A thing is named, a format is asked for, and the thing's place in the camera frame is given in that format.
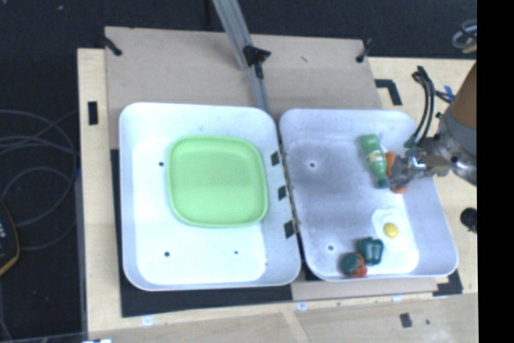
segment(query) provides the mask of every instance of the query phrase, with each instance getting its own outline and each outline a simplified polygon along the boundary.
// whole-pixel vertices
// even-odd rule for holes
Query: toy bottle
[[[385,189],[387,185],[387,160],[380,145],[380,139],[376,134],[361,136],[361,147],[364,150],[366,163],[371,173],[378,178],[378,187]]]

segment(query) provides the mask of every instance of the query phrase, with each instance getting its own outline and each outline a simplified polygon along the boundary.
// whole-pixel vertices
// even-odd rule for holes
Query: green pepper
[[[343,273],[349,277],[365,277],[368,268],[361,253],[347,253],[341,260]]]
[[[380,239],[367,237],[357,242],[357,251],[362,254],[368,265],[379,264],[384,251],[384,243]]]

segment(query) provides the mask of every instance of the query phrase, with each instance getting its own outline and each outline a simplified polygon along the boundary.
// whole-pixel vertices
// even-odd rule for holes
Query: dark background
[[[451,36],[477,17],[477,0],[239,1],[253,34],[371,38],[371,56],[470,58]],[[78,332],[82,308],[73,191],[53,207],[75,170],[67,141],[53,129],[45,145],[5,153],[4,138],[45,126],[26,112],[69,114],[59,125],[79,151],[76,50],[97,47],[105,26],[205,30],[203,0],[0,0],[0,193],[17,223],[51,210],[19,228],[25,249],[0,278],[0,320],[14,338]]]

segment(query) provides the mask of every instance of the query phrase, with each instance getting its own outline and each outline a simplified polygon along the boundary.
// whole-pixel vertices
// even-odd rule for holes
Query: black clamp
[[[248,45],[243,48],[243,53],[247,59],[248,66],[255,67],[255,75],[259,79],[264,79],[262,63],[270,56],[271,52]]]

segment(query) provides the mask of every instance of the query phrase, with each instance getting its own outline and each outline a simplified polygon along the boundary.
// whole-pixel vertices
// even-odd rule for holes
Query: black fabric
[[[147,292],[133,286],[124,275],[120,229],[120,152],[111,150],[112,184],[116,211],[116,238],[120,266],[120,294],[123,316],[142,316],[194,308],[227,307],[292,300],[291,286],[228,288],[172,292]]]
[[[253,34],[372,39],[371,56],[470,57],[452,47],[451,36],[464,20],[477,15],[477,0],[239,1]],[[0,108],[57,120],[78,108],[77,48],[108,46],[99,41],[106,26],[201,31],[207,29],[206,17],[204,0],[0,0]],[[209,24],[211,30],[222,31],[215,13]],[[4,137],[8,119],[0,118],[0,137]],[[24,120],[16,124],[24,133],[34,128]],[[78,150],[78,116],[62,126]],[[34,152],[1,158],[0,190],[20,167],[36,160],[43,159]],[[45,165],[61,169],[58,160],[44,160]],[[26,204],[36,207],[33,199],[51,202],[60,182],[52,173],[20,182],[7,199],[14,208],[11,214],[18,218]],[[37,227],[26,227],[22,240],[32,244],[53,239],[66,229],[74,213],[75,199],[70,194],[59,213]],[[53,247],[23,252],[0,278],[0,315],[13,337],[82,329],[79,235],[74,231]]]

